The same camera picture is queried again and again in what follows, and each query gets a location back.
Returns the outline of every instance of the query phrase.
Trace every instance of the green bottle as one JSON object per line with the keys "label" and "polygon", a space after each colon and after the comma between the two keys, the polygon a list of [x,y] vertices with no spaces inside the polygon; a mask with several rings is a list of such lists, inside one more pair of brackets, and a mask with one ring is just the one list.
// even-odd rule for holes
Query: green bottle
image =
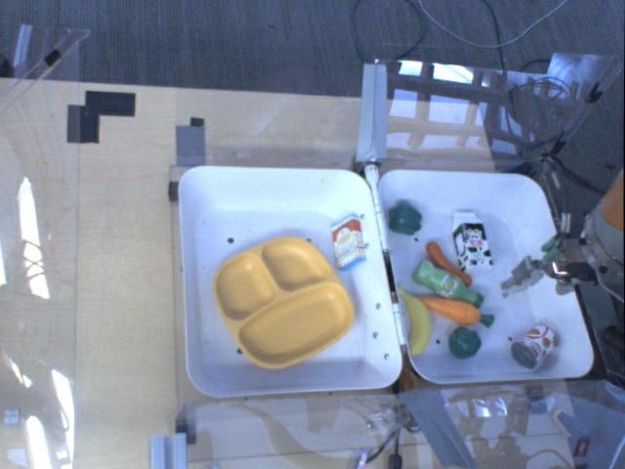
{"label": "green bottle", "polygon": [[442,297],[462,299],[470,302],[477,308],[484,298],[477,292],[469,290],[462,280],[445,270],[435,268],[430,261],[423,261],[412,275],[412,279],[420,285],[426,285],[430,290]]}

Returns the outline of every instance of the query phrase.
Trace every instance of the toy banana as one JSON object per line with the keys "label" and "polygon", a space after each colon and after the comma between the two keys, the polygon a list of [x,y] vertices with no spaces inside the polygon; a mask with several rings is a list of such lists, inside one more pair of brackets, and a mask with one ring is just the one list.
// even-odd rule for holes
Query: toy banana
{"label": "toy banana", "polygon": [[400,286],[397,293],[405,302],[406,310],[410,316],[410,335],[408,344],[410,346],[410,356],[420,355],[430,342],[432,335],[432,322],[428,308],[419,297],[406,293]]}

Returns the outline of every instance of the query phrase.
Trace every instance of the carrot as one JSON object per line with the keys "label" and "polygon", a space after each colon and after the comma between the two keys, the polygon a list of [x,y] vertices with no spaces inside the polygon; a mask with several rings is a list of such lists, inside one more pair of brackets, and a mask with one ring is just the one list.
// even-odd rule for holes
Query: carrot
{"label": "carrot", "polygon": [[436,243],[435,241],[430,241],[426,245],[426,252],[428,252],[428,257],[430,257],[432,264],[434,264],[437,268],[441,268],[442,270],[446,270],[447,272],[456,275],[457,277],[462,279],[462,282],[467,285],[467,287],[471,286],[471,283],[473,281],[471,279],[471,275],[465,273],[464,271],[461,271],[453,264],[451,264],[442,253],[442,250],[440,250],[440,246],[438,245],[438,243]]}
{"label": "carrot", "polygon": [[481,315],[473,304],[458,299],[446,299],[444,297],[428,297],[420,295],[426,307],[441,316],[454,320],[460,324],[474,324],[480,321],[486,326],[491,326],[495,318],[493,315]]}

